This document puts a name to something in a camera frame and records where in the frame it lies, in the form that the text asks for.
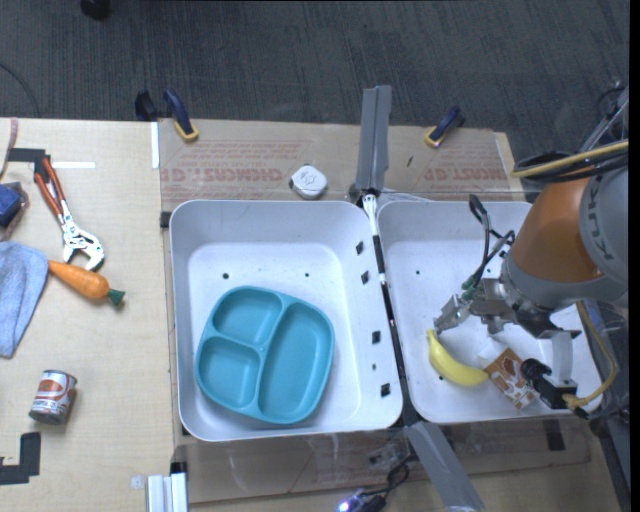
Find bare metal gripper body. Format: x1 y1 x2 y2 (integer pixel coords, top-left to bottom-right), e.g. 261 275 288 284
468 277 562 338

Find light blue cloth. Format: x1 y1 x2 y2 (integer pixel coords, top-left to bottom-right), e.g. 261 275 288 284
0 240 50 360

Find blue divided plate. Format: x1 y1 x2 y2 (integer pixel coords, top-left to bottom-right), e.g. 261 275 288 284
194 285 336 427

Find orange handled pliers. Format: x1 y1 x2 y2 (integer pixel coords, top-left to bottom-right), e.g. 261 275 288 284
33 155 107 272

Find orange carrot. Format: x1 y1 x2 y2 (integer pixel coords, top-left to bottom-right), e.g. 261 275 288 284
46 259 127 307

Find brown cardboard board red print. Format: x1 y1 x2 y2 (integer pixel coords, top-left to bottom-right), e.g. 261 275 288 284
158 118 592 504

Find white rounded square case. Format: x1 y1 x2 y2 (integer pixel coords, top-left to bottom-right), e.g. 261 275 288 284
288 163 329 201

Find red and white can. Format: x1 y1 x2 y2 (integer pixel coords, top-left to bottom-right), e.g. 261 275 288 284
28 369 79 427

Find yellow banana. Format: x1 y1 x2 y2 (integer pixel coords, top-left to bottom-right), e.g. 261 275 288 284
425 327 491 388

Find orange and white carton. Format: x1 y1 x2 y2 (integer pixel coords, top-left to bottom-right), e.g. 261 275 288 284
477 344 540 412

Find white plastic tray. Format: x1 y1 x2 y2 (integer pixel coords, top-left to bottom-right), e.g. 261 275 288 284
168 199 405 443
375 200 604 426

